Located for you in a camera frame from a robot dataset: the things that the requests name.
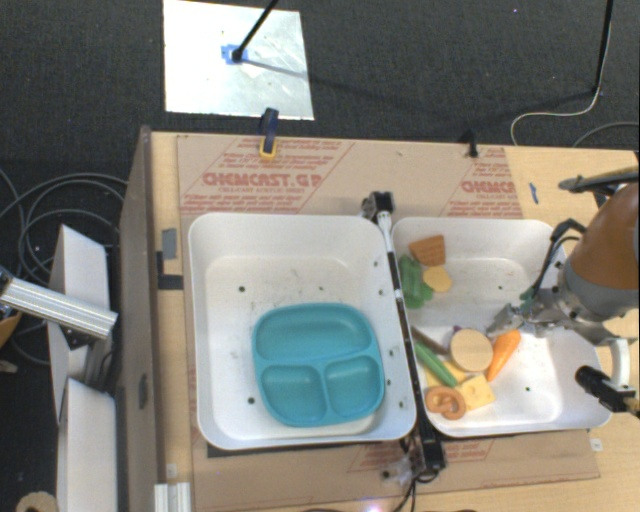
toy pretzel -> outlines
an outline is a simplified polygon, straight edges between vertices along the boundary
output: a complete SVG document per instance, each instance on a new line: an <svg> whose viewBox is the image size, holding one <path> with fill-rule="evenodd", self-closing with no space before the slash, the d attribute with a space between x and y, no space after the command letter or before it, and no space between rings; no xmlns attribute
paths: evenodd
<svg viewBox="0 0 640 512"><path fill-rule="evenodd" d="M446 386L429 388L424 403L429 411L440 413L448 420L459 420L467 411L460 392Z"/></svg>

white cable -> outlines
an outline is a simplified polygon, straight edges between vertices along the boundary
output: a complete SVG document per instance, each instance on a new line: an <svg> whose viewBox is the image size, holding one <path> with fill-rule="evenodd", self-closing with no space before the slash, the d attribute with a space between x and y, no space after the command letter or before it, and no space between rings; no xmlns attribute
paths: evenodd
<svg viewBox="0 0 640 512"><path fill-rule="evenodd" d="M611 41L611 31L609 31L609 33L607 34L607 44L605 45L604 56L602 57L602 67L600 68L600 75L598 76L598 86L596 88L595 94L593 95L593 99L591 100L591 104L587 108L585 108L584 110L580 110L579 112L527 112L526 114L519 115L511 123L511 129L510 129L511 141L513 142L514 146L518 145L518 141L516 140L516 136L514 133L515 126L525 117L533 117L533 116L576 117L576 116L581 116L586 114L587 112L591 111L593 107L596 106L596 103L598 102L598 98L600 97L600 91L602 90L602 74L604 72L605 62L607 61L607 55L609 54L609 41Z"/></svg>

wooden table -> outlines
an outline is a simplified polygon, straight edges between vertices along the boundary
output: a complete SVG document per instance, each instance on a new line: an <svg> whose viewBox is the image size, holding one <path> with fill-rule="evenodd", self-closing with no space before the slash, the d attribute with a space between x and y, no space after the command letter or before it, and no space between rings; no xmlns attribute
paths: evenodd
<svg viewBox="0 0 640 512"><path fill-rule="evenodd" d="M156 249L160 249L164 229L180 225L178 212L178 155L176 133L151 134L153 168L153 213ZM523 216L555 225L568 216L588 223L596 211L590 195L569 195L558 190L557 183L577 174L585 176L637 165L630 152L595 151L552 148L505 148ZM530 193L535 182L536 204ZM164 272L182 274L181 251L178 257L165 262ZM159 360L164 457L176 470L175 481L192 478L189 396L187 391L187 355L184 343L184 295L181 290L163 291L158 296ZM620 335L638 336L637 311L624 320L613 323ZM605 371L610 369L610 357L602 349ZM638 344L632 346L631 384L638 387ZM599 440L602 451L597 453L601 478L569 481L536 486L494 488L455 493L419 495L417 511L454 511L471 509L478 512L514 510L545 510L546 512L583 510L632 511L637 509L637 489L640 488L640 423L631 415L615 415L602 428L593 429L591 437ZM348 511L390 510L398 500L380 502L335 503L316 507ZM273 509L303 510L305 507Z"/></svg>

toy food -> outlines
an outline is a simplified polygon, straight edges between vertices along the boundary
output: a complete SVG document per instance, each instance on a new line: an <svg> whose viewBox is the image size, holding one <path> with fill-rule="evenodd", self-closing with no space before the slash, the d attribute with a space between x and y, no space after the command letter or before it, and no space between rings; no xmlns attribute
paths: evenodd
<svg viewBox="0 0 640 512"><path fill-rule="evenodd" d="M413 336L414 340L419 341L424 346L430 348L435 354L439 354L441 356L446 356L449 354L449 351L444 346L431 339L414 325L411 326L411 336Z"/></svg>
<svg viewBox="0 0 640 512"><path fill-rule="evenodd" d="M449 370L449 373L453 375L453 378L458 381L458 384L464 382L467 378L467 374L451 361L443 361L442 364L447 370ZM442 382L429 368L425 368L424 373L427 377L427 385L429 387L444 386L444 382Z"/></svg>
<svg viewBox="0 0 640 512"><path fill-rule="evenodd" d="M482 374L458 384L455 389L464 397L464 402L470 411L496 400L487 379Z"/></svg>
<svg viewBox="0 0 640 512"><path fill-rule="evenodd" d="M429 388L425 394L424 403L427 410L440 413L448 420L459 420L467 412L462 394L445 386Z"/></svg>
<svg viewBox="0 0 640 512"><path fill-rule="evenodd" d="M422 281L422 267L420 263L407 255L398 260L400 269L400 286L407 308L417 309L424 305L425 300L431 300L433 290Z"/></svg>
<svg viewBox="0 0 640 512"><path fill-rule="evenodd" d="M449 350L453 361L468 372L486 370L493 359L491 341L475 329L460 329L454 333Z"/></svg>
<svg viewBox="0 0 640 512"><path fill-rule="evenodd" d="M444 265L444 237L431 236L409 244L409 251L415 259L427 267Z"/></svg>
<svg viewBox="0 0 640 512"><path fill-rule="evenodd" d="M518 348L520 338L520 331L517 329L505 332L496 338L493 344L493 358L487 369L487 380L489 382L495 379L496 375L498 375L504 365L507 364L509 358Z"/></svg>
<svg viewBox="0 0 640 512"><path fill-rule="evenodd" d="M442 361L424 345L414 345L418 360L424 364L445 386L453 387L458 384L456 378L451 375Z"/></svg>
<svg viewBox="0 0 640 512"><path fill-rule="evenodd" d="M446 292L453 284L444 267L429 267L422 274L422 280L436 292Z"/></svg>

toy carrot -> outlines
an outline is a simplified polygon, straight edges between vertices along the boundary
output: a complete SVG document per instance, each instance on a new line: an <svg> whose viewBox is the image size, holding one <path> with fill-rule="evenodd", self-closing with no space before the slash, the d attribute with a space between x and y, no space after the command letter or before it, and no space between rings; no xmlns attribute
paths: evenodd
<svg viewBox="0 0 640 512"><path fill-rule="evenodd" d="M487 368L487 380L492 381L507 363L520 344L520 331L514 329L496 338L493 344L493 359Z"/></svg>

